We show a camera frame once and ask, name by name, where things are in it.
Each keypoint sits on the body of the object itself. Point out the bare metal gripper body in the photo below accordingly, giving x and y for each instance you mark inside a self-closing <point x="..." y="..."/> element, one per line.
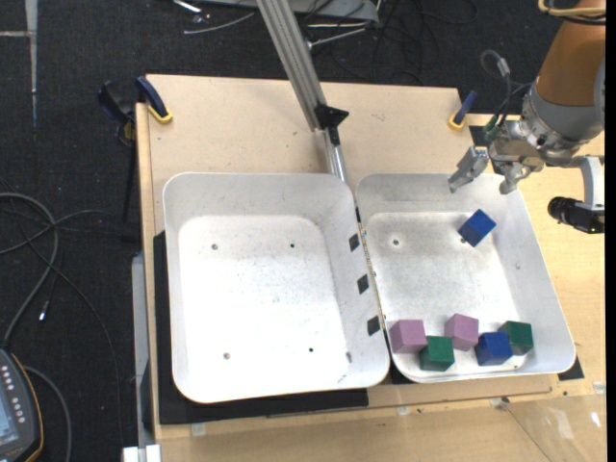
<point x="522" y="147"/>

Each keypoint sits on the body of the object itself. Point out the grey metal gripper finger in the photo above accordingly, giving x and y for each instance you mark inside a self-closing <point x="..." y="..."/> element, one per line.
<point x="469" y="169"/>
<point x="512" y="176"/>

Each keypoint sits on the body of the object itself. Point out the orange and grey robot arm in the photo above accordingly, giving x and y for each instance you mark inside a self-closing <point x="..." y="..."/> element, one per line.
<point x="572" y="60"/>

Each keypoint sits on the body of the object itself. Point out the blue cube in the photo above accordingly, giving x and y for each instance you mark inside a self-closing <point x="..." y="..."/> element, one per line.
<point x="476" y="226"/>
<point x="493" y="349"/>

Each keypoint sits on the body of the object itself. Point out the white plastic tray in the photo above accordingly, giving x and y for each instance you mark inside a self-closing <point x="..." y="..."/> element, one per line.
<point x="433" y="282"/>
<point x="260" y="296"/>

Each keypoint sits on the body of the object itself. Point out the green cube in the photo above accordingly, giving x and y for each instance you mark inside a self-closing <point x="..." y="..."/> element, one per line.
<point x="519" y="337"/>
<point x="437" y="354"/>

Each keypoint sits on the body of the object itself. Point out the purple cube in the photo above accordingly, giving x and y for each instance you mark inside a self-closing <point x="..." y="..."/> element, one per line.
<point x="462" y="331"/>
<point x="407" y="336"/>

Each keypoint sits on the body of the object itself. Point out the pale wood board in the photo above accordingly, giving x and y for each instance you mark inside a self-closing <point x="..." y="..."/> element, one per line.
<point x="240" y="133"/>

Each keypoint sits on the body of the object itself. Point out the black cylinder on white bracket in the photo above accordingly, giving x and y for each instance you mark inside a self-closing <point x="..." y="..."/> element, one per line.
<point x="577" y="214"/>

